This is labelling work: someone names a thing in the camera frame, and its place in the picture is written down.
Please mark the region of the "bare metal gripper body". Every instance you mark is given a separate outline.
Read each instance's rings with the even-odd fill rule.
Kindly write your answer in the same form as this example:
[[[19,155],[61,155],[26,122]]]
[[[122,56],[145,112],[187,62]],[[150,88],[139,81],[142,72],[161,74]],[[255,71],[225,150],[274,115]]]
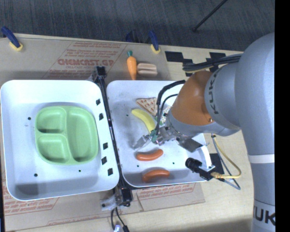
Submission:
[[[163,145],[168,141],[181,141],[183,136],[172,127],[160,127],[155,143]]]

